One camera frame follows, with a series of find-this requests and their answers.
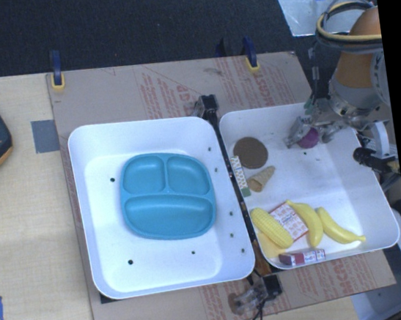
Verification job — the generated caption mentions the purple round toy food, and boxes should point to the purple round toy food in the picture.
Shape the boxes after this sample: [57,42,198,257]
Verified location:
[295,126,323,152]

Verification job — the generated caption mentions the red and white small box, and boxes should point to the red and white small box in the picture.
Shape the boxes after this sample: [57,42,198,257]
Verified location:
[276,246,328,269]

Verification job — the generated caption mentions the yellow cheese slice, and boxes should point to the yellow cheese slice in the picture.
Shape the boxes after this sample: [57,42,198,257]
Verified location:
[256,228,286,261]

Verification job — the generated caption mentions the brown cardboard board red print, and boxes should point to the brown cardboard board red print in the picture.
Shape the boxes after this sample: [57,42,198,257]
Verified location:
[45,29,401,320]

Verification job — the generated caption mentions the black cylinder on white bracket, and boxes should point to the black cylinder on white bracket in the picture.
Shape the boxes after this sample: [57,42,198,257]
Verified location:
[348,119,400,176]

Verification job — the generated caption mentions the brown round biscuit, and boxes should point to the brown round biscuit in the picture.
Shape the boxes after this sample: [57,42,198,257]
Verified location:
[230,134,271,173]

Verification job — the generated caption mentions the tan ice cream cone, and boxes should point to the tan ice cream cone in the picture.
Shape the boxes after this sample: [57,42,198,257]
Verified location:
[244,164,279,195]

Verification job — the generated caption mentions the red and white packet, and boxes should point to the red and white packet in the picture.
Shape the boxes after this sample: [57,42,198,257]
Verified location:
[267,197,311,247]

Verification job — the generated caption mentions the yellow corn cob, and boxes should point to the yellow corn cob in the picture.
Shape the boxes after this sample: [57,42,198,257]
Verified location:
[248,202,295,253]

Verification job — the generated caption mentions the yellow banana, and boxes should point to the yellow banana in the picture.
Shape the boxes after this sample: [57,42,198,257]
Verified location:
[314,201,367,250]
[286,196,327,252]

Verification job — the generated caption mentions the blue divided plate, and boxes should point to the blue divided plate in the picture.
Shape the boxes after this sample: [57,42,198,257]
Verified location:
[113,144,222,248]

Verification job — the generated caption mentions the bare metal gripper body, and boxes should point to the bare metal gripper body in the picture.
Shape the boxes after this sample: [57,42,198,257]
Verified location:
[303,94,367,136]

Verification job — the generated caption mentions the white plastic tray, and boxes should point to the white plastic tray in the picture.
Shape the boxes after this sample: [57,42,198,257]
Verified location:
[65,103,260,304]
[216,90,401,277]

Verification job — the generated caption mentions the black block with thin wires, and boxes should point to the black block with thin wires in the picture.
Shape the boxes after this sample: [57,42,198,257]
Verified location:
[262,273,284,301]
[191,92,221,121]

